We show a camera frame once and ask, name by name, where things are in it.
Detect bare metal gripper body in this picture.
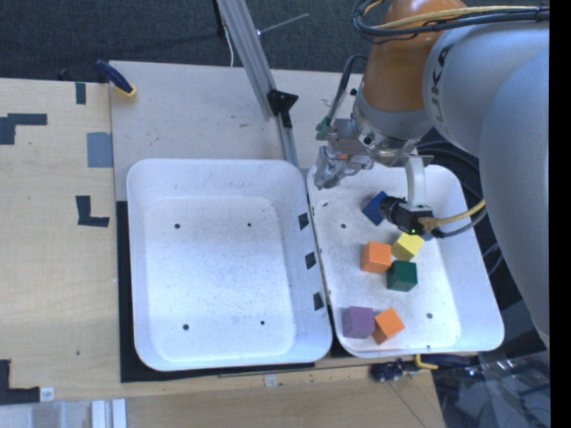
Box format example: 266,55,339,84
327,118,434,172

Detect blue cube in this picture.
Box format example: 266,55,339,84
361,190,390,227

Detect orange cube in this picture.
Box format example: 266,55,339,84
370,307,407,346
360,240,393,276

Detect yellow cube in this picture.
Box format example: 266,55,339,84
391,232,426,262

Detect white plastic tray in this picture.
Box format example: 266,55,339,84
306,162,506,359
126,158,334,373

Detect green cube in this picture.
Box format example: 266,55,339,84
385,259,419,293

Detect purple cube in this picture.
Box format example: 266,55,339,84
341,305,377,340

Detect black cylinder on white bracket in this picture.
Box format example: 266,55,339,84
378,155,435,235

